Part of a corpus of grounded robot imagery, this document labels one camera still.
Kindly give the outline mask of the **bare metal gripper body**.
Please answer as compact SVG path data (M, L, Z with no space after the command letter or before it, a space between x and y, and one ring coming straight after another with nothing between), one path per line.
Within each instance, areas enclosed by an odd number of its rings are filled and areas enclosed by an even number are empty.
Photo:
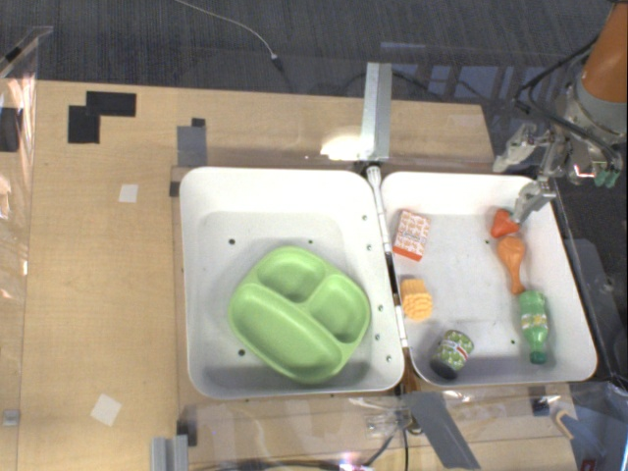
M538 112L549 122L547 149L536 176L542 187L558 178L574 184L592 180L597 187L615 186L623 170L618 148L624 143L624 128L617 131L586 113L569 119L547 109Z

